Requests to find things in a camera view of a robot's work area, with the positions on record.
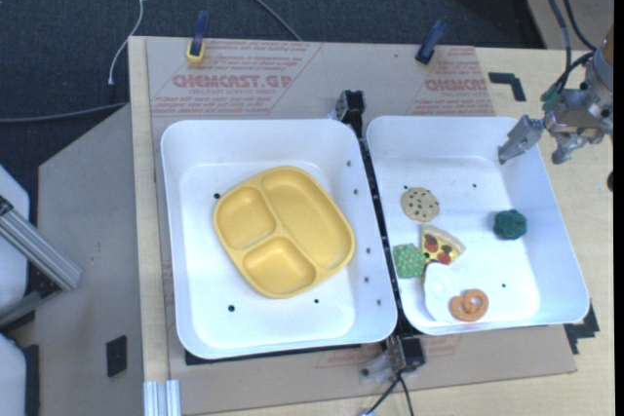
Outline toy pizza slice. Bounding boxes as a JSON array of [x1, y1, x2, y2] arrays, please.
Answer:
[[419, 223, 467, 267]]

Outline black block with thin wires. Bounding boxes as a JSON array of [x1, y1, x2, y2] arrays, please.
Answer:
[[334, 89, 367, 133], [385, 335, 429, 375]]

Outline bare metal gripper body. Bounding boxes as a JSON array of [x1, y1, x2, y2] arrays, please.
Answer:
[[542, 85, 615, 143]]

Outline white toy fried egg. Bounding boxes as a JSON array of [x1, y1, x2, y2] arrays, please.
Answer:
[[422, 261, 462, 324]]

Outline orange toy pretzel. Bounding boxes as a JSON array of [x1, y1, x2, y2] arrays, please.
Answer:
[[448, 287, 490, 323]]

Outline brown cardboard board red print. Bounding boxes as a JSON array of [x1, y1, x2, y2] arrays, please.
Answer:
[[144, 37, 579, 388]]

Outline tan biscuit with green dots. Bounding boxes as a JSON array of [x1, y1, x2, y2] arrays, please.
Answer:
[[400, 186, 441, 223]]

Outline dark green toy broccoli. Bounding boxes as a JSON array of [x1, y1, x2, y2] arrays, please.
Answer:
[[491, 208, 528, 241]]

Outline yellow divided plate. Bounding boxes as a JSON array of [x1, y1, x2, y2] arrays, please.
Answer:
[[212, 165, 357, 300]]

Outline white plastic tray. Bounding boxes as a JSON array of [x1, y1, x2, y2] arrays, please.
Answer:
[[365, 114, 592, 337], [160, 117, 399, 360]]

